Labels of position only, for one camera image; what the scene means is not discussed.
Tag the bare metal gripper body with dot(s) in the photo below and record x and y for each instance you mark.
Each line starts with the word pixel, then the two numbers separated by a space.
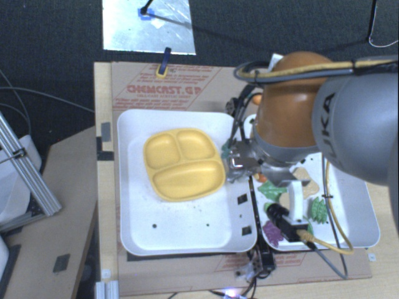
pixel 241 158

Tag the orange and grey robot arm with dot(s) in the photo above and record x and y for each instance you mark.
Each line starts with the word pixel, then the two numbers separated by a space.
pixel 290 111

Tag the orange toy carrot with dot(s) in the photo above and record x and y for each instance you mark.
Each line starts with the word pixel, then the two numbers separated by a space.
pixel 260 177

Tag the green toy lettuce leaf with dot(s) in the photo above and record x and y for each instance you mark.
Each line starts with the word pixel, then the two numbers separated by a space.
pixel 270 190

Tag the thin black and white rod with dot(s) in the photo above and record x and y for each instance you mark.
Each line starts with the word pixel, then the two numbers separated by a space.
pixel 255 204

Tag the yellow divided plate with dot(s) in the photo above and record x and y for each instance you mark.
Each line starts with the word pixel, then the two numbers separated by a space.
pixel 184 170

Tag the small orange toy ball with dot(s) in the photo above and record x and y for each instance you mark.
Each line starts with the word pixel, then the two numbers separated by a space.
pixel 257 98

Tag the beige toy bread slice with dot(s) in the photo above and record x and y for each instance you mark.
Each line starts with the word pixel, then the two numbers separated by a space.
pixel 310 187

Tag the purple toy grapes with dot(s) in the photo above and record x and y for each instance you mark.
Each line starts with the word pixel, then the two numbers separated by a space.
pixel 273 234

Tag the white plastic tray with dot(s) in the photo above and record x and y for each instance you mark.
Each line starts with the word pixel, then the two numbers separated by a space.
pixel 180 223
pixel 358 216

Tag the brown cardboard board red print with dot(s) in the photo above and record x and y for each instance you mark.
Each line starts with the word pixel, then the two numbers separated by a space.
pixel 187 86

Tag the green toy pea pod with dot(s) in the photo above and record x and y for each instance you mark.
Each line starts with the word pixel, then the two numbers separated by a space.
pixel 318 211

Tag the black cylinder on white bracket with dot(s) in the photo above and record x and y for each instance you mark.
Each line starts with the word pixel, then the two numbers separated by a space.
pixel 295 202

